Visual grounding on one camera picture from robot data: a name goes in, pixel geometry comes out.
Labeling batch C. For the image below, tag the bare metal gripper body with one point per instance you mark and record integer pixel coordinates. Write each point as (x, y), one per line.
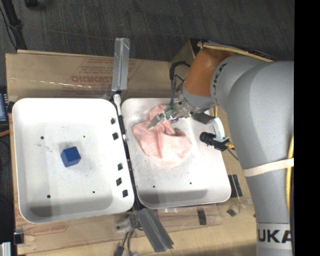
(182, 111)

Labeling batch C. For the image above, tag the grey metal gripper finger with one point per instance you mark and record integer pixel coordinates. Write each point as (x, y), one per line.
(157, 123)
(156, 118)

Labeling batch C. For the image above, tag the pink cloth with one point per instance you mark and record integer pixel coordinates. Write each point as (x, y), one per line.
(165, 146)

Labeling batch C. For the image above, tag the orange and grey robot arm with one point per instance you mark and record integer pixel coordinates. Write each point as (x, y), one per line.
(260, 120)

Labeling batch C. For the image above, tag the thin black and white rod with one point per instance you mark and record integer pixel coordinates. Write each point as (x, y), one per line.
(124, 135)

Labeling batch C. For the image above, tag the white plastic tray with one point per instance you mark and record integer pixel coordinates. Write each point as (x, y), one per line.
(175, 182)
(75, 185)

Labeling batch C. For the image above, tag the blue cube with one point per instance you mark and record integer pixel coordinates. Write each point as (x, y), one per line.
(70, 156)

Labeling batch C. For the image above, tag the brown cardboard board red print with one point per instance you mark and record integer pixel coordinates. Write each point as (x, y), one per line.
(50, 75)

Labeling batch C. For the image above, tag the black cylinder on white bracket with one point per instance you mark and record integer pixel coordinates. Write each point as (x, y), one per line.
(217, 140)

